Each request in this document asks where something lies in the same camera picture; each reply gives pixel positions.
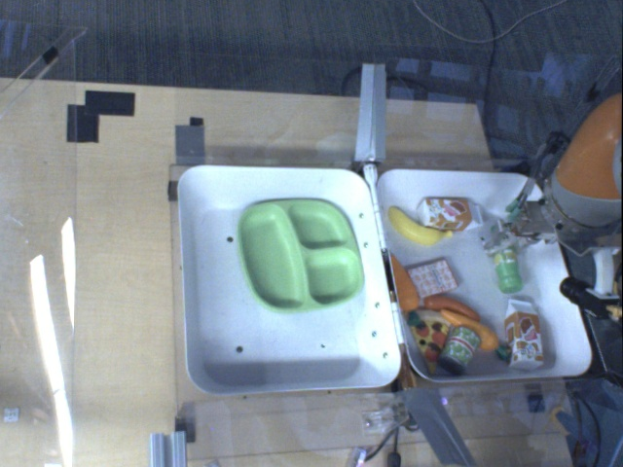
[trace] carrot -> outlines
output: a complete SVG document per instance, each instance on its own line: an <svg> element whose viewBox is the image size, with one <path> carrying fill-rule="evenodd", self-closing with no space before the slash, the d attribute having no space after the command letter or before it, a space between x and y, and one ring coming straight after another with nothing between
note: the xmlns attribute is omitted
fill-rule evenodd
<svg viewBox="0 0 623 467"><path fill-rule="evenodd" d="M476 322L471 318L467 318L460 313L454 313L448 309L441 310L441 316L448 320L455 327L467 327L471 329L480 338L480 347L485 351L493 351L499 346L499 340L494 331L480 322Z"/></svg>
<svg viewBox="0 0 623 467"><path fill-rule="evenodd" d="M424 307L435 311L449 309L450 311L460 313L461 315L465 315L467 318L480 322L480 315L472 308L464 305L460 301L449 298L448 296L442 296L441 294L424 298Z"/></svg>
<svg viewBox="0 0 623 467"><path fill-rule="evenodd" d="M404 312L418 309L420 307L420 295L413 280L393 254L390 255L390 258L400 309Z"/></svg>

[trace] banana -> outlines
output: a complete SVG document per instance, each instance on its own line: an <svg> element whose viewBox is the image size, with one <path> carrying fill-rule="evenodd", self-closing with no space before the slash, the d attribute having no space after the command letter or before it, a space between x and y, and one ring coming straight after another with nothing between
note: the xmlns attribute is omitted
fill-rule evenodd
<svg viewBox="0 0 623 467"><path fill-rule="evenodd" d="M421 245L433 245L444 237L452 236L452 231L442 232L416 223L395 206L390 207L387 216L389 217L389 222L399 234Z"/></svg>

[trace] green bottle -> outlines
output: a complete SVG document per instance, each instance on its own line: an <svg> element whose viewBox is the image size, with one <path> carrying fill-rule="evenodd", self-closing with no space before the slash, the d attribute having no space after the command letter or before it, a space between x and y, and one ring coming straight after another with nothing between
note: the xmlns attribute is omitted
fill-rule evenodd
<svg viewBox="0 0 623 467"><path fill-rule="evenodd" d="M524 287L524 282L519 274L517 254L512 247L508 247L494 255L495 273L497 273L497 285L504 294L519 292Z"/></svg>

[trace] green plate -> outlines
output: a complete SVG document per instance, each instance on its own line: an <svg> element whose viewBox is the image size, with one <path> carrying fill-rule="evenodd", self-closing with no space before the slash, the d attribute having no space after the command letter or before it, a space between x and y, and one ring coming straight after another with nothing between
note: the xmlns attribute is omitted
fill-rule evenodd
<svg viewBox="0 0 623 467"><path fill-rule="evenodd" d="M248 207L238 223L238 244L251 290L271 309L335 305L363 286L352 228L325 200L270 200Z"/></svg>

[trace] wooden table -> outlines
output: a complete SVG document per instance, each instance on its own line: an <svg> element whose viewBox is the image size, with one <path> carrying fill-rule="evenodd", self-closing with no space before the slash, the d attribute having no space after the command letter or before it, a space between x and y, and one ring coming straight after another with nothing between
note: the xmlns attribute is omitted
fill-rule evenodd
<svg viewBox="0 0 623 467"><path fill-rule="evenodd" d="M134 115L101 116L98 143L68 143L66 105L84 103L86 90L135 93ZM9 241L21 236L15 230L20 216L38 224L29 230L29 245L19 250L18 257L23 262L44 254L48 278L61 278L60 242L49 237L57 234L68 216L75 220L73 345L64 308L53 309L55 321L65 320L56 332L64 368L69 376L73 373L67 386L73 410L74 465L146 465L150 433L170 433L174 427L178 386L184 385L175 375L167 200L169 167L175 163L175 127L187 125L191 117L203 118L208 162L340 166L348 164L353 153L357 116L358 100L353 98L45 81L34 85L0 120L0 144L10 149L0 158L11 169L11 175L9 170L3 174L0 192L9 189L11 204L18 211L2 209L4 236ZM472 168L491 168L478 114L470 105L389 101L387 152L388 165L400 160L413 167L465 167L470 161ZM51 209L55 210L52 218ZM12 243L4 248L2 271L15 271L18 280L10 282L17 286L16 292L5 290L1 298L0 402L5 408L19 406L21 419L3 424L0 459L5 466L42 465L54 460L55 448L57 452L54 411L49 407L50 390L41 368L32 309L23 295L28 292L26 265L13 265L10 247L15 251L18 246ZM51 288L51 298L63 296ZM30 382L27 388L22 385L25 381ZM312 413L305 411L309 409L301 415L300 403L293 404L296 397L242 403L242 398L228 402L197 390L188 392L197 393L206 413L220 413L229 420L210 437L212 443L228 437L231 441L231 456L220 458L222 467L342 467L347 446L355 446L343 442L337 448L340 442L332 442L330 449L306 451L309 443L297 436L306 429L284 429L298 417L309 420L307 430L323 420L338 436L341 428L351 430L351 423L343 423L353 420L345 412L353 399L347 393L344 398L338 393L330 402L311 398L319 400L320 412L310 418ZM457 399L469 408L459 414L458 429L469 436L476 424L483 431L480 436L471 434L467 441L474 456L496 462L510 450L524 449L527 460L568 464L567 446L554 426L545 423L539 434L527 436L533 428L513 420L505 409L497 411L490 392L472 397L483 401L480 409L467 405L473 401L469 396ZM551 392L556 396L558 390L554 386ZM373 398L357 399L365 403ZM337 408L331 412L327 403ZM511 420L504 434L501 417ZM369 438L368 444L378 441L378 436ZM275 452L237 456L252 453L236 450L245 442L264 451L266 445L275 445ZM421 433L403 435L401 443L403 458L408 458L403 465L436 464ZM201 445L189 446L189 451L197 459L189 465L203 466L209 459L209 452L202 457ZM379 457L371 465L383 465L382 460Z"/></svg>

